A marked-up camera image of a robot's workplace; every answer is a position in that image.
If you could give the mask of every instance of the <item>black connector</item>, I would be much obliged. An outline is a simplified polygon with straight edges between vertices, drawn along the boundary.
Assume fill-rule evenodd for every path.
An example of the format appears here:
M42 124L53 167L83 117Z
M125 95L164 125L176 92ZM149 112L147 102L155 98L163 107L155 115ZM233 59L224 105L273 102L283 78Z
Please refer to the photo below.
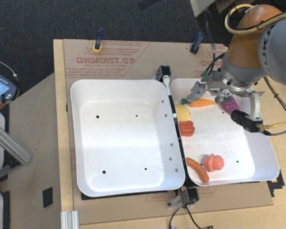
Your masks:
M241 125L248 132L259 132L257 124L262 124L262 120L252 120L248 118L249 115L240 110L234 110L231 113L231 119L237 124Z
M189 203L195 203L199 200L198 192L195 187L187 187L187 195L189 196Z
M264 131L263 131L263 134L264 134L264 135L271 135L271 133L268 132L267 130L264 130Z
M163 82L163 76L165 75L171 76L171 68L169 65L160 65L156 73L156 79Z

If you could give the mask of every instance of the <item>yellow cheese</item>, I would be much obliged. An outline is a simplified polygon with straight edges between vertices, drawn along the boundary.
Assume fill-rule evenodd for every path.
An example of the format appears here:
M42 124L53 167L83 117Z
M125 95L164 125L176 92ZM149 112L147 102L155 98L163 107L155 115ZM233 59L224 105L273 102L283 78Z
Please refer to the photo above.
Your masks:
M190 112L185 105L175 104L178 122L191 120Z

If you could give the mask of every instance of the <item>wooden table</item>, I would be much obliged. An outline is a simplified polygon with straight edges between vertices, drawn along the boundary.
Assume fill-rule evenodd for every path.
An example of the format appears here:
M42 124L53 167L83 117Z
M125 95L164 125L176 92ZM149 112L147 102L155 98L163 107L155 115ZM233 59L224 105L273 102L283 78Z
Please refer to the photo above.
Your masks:
M53 48L57 103L61 211L73 211L74 202L72 194L68 115L66 112L67 95L63 40L54 40ZM286 102L286 87L273 81L271 82ZM261 109L265 123L273 124L285 121L285 112L278 104L277 100L273 98L271 92L267 90L267 86L263 80L255 86L255 90L265 91L261 98ZM271 143L276 153L285 182L283 189L275 190L275 197L273 198L274 205L259 208L233 209L194 214L193 217L200 227L213 225L216 229L286 228L286 134L271 137ZM81 225L81 229L165 229L168 228L169 219L169 217L158 217ZM194 228L194 225L188 215L175 216L173 225L178 229Z

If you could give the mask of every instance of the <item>black cable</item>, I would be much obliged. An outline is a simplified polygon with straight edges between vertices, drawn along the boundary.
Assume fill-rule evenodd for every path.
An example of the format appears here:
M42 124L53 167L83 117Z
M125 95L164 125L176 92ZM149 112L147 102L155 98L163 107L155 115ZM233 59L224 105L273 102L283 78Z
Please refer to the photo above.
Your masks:
M219 59L222 59L222 58L224 57L224 55L225 55L225 52L222 53L222 54L220 54L220 55L218 55L216 58L214 58L214 57L215 57L215 54L213 53L213 61L212 61L212 62L209 64L209 66L206 68L207 71L208 71L208 75L210 75L211 72L212 72L212 70L214 69L214 65L215 65L216 61L219 60Z
M222 45L224 45L225 47L229 47L229 45L225 44L225 43L223 42L223 40L221 40L221 39L218 37L217 32L216 32L216 27L214 26L214 21L213 21L212 15L211 15L211 13L210 13L210 11L209 11L208 9L205 9L205 10L204 10L204 22L205 22L206 32L207 32L208 37L210 38L211 42L215 43L215 41L214 41L214 39L213 39L213 37L212 37L210 28L209 28L208 18L209 18L210 21L211 21L211 25L212 25L212 27L213 27L213 30L212 30L212 31L214 31L215 37L216 37L217 41L218 41L219 43L221 43Z
M242 8L233 7L233 8L231 8L231 9L229 10L229 12L228 12L228 15L227 15L227 16L228 16L228 18L227 18L227 24L228 24L229 28L231 28L232 30L235 30L235 31L246 31L246 30L250 30L250 29L253 29L253 28L258 28L261 24L264 24L264 23L268 22L269 20L272 20L272 19L274 19L274 18L276 18L276 17L278 17L278 16L281 16L282 14L285 14L285 13L286 13L286 12L282 12L282 13L280 13L280 14L277 14L277 15L275 15L275 16L273 16L273 17L267 19L267 20L265 20L265 21L261 21L260 23L258 23L258 24L256 24L256 25L253 25L253 26L249 26L249 27L245 27L245 28L233 28L233 27L231 26L231 24L230 24L230 16L231 16L230 12L231 12L232 9L239 10L239 9L244 9L244 7L242 7Z
M272 85L270 84L269 80L267 77L264 77L264 80L267 84L267 86L269 87L270 91L272 92L272 94L274 95L274 98L276 98L278 100L278 102L281 104L281 106L283 107L283 109L286 112L286 104L284 103L284 101L278 96L278 94L275 92L275 90L273 89ZM279 132L279 133L270 133L266 130L263 131L263 134L265 135L269 135L269 136L276 136L276 135L282 135L285 134L286 130L283 132Z
M192 222L195 224L195 226L197 226L198 229L201 229L201 228L196 224L196 222L194 221L194 218L192 217L192 214L191 214L189 208L187 207L187 205L188 205L188 204L186 204L184 207L185 207L185 209L187 210L189 216L191 217Z
M192 215L191 215L190 210L189 210L188 207L187 207L189 204L192 204L192 203L187 203L187 204L185 204L184 206L181 206L181 207L179 207L178 209L175 210L175 212L172 214L172 217L171 217L171 219L170 219L170 222L169 222L169 225L168 225L168 229L172 229L172 220L173 220L173 217L174 217L174 215L178 212L178 210L179 210L180 208L186 209L187 212L188 212L188 214L189 214L190 217L191 217L192 222L195 224L195 226L197 226L198 229L201 229L201 227L199 227L199 226L197 225L197 223L195 222L194 218L193 218Z
M172 228L172 220L173 220L173 217L174 215L178 212L178 210L180 209L180 207L178 209L175 210L175 212L172 214L172 217L170 219L170 223L168 224L168 229L171 229Z
M20 80L19 80L19 77L18 75L16 74L16 72L11 68L9 67L7 64L5 64L4 62L0 61L0 64L5 66L11 73L12 73L12 76L13 76L13 80L15 82L15 85L17 87L17 94L14 96L14 98L12 100L15 100L17 97L19 97L22 93L22 88L21 88L21 85L20 85Z

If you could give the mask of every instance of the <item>toy carrot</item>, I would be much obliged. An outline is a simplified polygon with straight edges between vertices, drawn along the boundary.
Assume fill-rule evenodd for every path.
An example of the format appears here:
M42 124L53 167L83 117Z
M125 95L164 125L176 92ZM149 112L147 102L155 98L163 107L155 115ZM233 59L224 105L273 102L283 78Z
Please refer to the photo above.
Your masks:
M192 102L188 102L187 104L190 107L205 107L209 105L214 105L216 102L206 98L198 98Z

